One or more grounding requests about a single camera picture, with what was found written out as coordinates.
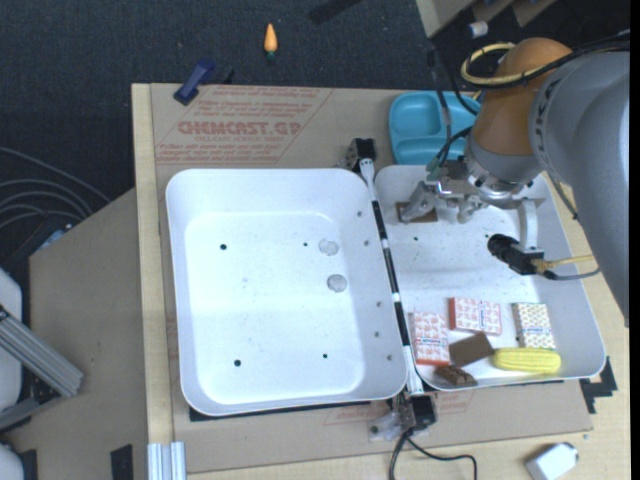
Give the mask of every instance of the white tray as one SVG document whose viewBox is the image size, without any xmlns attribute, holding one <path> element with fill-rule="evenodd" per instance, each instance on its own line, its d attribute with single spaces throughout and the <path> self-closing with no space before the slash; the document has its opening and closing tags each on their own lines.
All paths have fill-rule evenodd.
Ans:
<svg viewBox="0 0 640 480">
<path fill-rule="evenodd" d="M 389 279 L 359 176 L 190 169 L 170 180 L 166 204 L 181 384 L 195 410 L 362 402 L 404 387 Z"/>
<path fill-rule="evenodd" d="M 380 206 L 393 251 L 395 271 L 405 312 L 428 311 L 448 317 L 449 297 L 472 297 L 501 305 L 502 334 L 489 336 L 498 347 L 517 347 L 515 324 L 510 307 L 514 302 L 542 302 L 549 309 L 556 349 L 562 367 L 554 375 L 509 372 L 482 359 L 464 367 L 479 387 L 514 383 L 591 377 L 604 367 L 606 354 L 591 305 L 581 281 L 551 281 L 541 276 L 521 276 L 494 258 L 487 249 L 488 239 L 501 233 L 519 236 L 516 210 L 489 207 L 459 224 L 457 210 L 436 207 L 437 222 L 409 223 L 399 221 L 397 202 L 406 202 L 418 181 L 424 179 L 424 166 L 394 165 L 382 169 L 376 177 Z M 572 256 L 543 177 L 518 197 L 544 199 L 538 208 L 538 246 L 546 259 Z M 575 265 L 554 269 L 563 275 L 577 274 Z M 467 338 L 469 332 L 449 331 L 449 343 Z M 417 366 L 425 382 L 439 390 L 468 389 L 452 387 L 434 375 L 435 367 Z"/>
</svg>

